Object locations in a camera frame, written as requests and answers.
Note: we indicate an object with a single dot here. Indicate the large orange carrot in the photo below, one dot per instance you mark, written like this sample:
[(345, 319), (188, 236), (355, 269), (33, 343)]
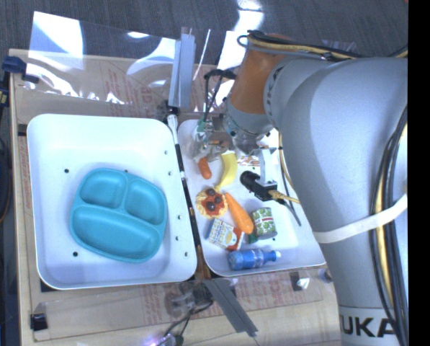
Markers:
[(240, 215)]

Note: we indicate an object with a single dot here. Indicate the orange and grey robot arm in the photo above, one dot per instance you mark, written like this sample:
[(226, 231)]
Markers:
[(337, 128)]

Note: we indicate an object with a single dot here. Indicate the green and white can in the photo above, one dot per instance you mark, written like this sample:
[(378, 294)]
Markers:
[(265, 223)]

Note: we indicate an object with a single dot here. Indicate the thin black and white rod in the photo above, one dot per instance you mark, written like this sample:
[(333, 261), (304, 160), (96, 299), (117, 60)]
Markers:
[(186, 189)]

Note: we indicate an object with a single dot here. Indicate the white and yellow juice carton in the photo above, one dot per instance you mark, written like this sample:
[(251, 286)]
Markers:
[(222, 233)]

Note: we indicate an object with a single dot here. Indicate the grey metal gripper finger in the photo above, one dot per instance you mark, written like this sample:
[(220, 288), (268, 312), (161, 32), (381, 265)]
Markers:
[(200, 146), (216, 150)]

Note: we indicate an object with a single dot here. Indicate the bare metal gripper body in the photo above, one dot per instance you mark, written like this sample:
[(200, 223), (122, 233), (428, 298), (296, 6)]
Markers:
[(244, 141)]

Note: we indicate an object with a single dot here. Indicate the yellow banana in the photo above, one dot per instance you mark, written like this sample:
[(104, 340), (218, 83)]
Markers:
[(229, 168)]

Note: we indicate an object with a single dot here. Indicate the white plastic tray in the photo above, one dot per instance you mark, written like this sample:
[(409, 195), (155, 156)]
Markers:
[(301, 243), (56, 150)]

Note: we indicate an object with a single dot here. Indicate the brown cardboard board red print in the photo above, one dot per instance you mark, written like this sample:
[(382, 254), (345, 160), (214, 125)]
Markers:
[(92, 315)]

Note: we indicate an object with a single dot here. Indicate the white and orange packet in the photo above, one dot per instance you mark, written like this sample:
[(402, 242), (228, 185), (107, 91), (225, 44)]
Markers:
[(246, 161)]

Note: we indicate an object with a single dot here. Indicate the blue plastic bottle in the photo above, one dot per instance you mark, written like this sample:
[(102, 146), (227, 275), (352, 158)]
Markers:
[(248, 259)]

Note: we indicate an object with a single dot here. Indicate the blue divided plate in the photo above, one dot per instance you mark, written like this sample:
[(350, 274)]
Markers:
[(117, 222)]

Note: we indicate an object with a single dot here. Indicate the yellow pasta with meatballs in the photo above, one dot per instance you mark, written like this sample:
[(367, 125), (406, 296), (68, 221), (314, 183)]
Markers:
[(211, 207)]

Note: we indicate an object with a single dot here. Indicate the small orange carrot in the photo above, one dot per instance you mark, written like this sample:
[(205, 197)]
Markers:
[(205, 169)]

